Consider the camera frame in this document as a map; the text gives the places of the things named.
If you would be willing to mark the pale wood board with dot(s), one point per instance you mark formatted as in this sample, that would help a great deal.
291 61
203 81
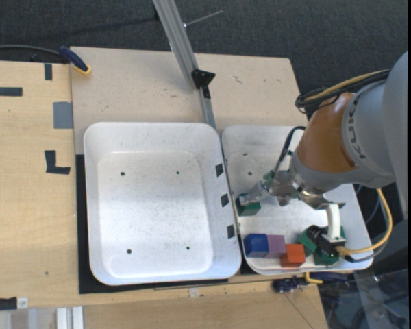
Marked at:
140 87

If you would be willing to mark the purple cube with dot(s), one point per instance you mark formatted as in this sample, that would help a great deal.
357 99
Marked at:
276 245

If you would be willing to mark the white plastic tray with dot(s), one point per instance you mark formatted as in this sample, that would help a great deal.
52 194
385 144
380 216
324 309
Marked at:
284 221
154 204

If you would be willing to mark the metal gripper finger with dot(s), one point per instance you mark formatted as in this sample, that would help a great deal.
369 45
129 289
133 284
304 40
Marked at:
257 193
283 201

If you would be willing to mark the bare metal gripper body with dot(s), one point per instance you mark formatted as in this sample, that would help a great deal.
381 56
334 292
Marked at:
284 185

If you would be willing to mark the blue cube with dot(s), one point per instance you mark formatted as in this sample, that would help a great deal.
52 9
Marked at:
255 245

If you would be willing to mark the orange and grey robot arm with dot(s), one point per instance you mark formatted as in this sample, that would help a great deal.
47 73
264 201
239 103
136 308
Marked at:
366 139

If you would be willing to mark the orange cube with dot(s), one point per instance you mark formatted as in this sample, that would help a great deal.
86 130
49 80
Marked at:
293 255

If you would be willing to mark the black cylinder on white bracket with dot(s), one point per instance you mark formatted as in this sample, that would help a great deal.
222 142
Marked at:
334 221

